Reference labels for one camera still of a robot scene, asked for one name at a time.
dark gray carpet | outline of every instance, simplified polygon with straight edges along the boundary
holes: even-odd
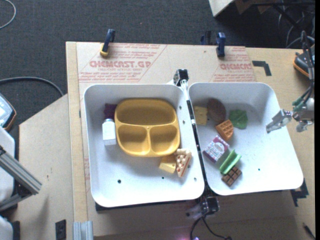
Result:
[[[224,32],[226,45],[264,48],[284,48],[290,28],[282,26],[279,31],[279,13],[272,8],[259,14],[251,7],[239,15],[231,4],[214,18],[208,0],[10,1],[16,6],[16,17],[0,29],[0,80],[40,77],[64,93],[65,42],[103,42],[110,28],[116,30],[114,41],[119,43],[198,45],[210,30]],[[0,0],[0,26],[12,14],[10,5]],[[60,97],[51,86],[34,81],[0,84],[0,93],[15,107],[16,125]]]

yellow plate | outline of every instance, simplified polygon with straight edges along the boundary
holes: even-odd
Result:
[[[118,144],[128,155],[167,156],[180,145],[176,110],[163,99],[125,99],[116,107],[114,122]]]

white cable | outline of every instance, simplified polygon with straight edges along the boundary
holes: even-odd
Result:
[[[14,18],[16,17],[16,14],[17,14],[17,10],[16,10],[16,7],[13,2],[11,2],[9,0],[3,0],[3,1],[8,2],[10,5],[12,5],[14,13],[13,13],[12,18],[6,24],[0,26],[0,30],[5,28],[6,26],[8,26],[14,20]]]

green object on floor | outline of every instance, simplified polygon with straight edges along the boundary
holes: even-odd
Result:
[[[237,154],[235,150],[232,150],[224,162],[220,166],[220,173],[223,175],[228,174],[230,170],[236,165],[236,163],[240,160],[241,155]]]
[[[238,129],[246,129],[248,124],[247,112],[244,110],[236,109],[230,111],[229,120],[233,127]]]

brown oval toy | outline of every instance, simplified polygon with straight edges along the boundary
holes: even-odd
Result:
[[[216,98],[211,98],[207,105],[209,116],[218,124],[225,121],[227,111],[225,106]]]

